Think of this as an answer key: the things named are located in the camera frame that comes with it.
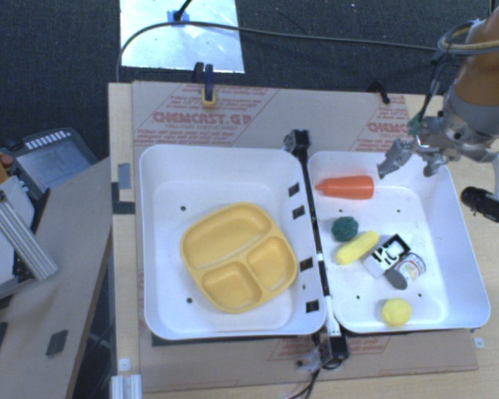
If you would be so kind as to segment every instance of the orange tool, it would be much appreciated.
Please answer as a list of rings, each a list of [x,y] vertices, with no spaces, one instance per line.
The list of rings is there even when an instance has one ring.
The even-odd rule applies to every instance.
[[[315,188],[326,196],[350,200],[369,200],[373,197],[375,189],[373,179],[367,175],[324,179]]]

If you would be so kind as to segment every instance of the yellow ball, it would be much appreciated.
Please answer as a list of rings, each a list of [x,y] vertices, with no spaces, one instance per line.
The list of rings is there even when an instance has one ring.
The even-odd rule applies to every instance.
[[[410,307],[410,304],[401,298],[392,298],[383,305],[381,316],[385,323],[397,327],[408,321],[412,312],[413,309]]]

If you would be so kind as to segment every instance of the silver can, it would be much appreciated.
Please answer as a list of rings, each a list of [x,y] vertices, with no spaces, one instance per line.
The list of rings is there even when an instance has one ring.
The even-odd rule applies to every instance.
[[[425,273],[427,266],[421,257],[408,253],[393,268],[384,273],[386,279],[397,289],[406,289],[408,285]]]

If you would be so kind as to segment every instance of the yellow plate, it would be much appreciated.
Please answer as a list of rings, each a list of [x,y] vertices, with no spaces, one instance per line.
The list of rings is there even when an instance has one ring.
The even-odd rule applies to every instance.
[[[227,313],[267,302],[298,274],[279,227],[250,203],[228,205],[191,225],[181,237],[180,254],[203,294]]]

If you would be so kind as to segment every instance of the black floor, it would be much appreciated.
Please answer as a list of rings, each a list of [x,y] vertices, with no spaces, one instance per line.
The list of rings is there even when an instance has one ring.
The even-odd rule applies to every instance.
[[[242,27],[427,47],[451,27],[485,17],[489,7],[489,0],[235,1]],[[97,157],[108,155],[106,88],[115,80],[119,16],[119,0],[0,0],[0,146],[70,126]],[[217,82],[365,91],[378,79],[398,93],[428,86],[430,52],[249,33],[241,34],[241,46],[245,74],[217,75]],[[189,81],[190,73],[123,68],[121,79]],[[105,286],[75,398],[106,397],[108,293]]]

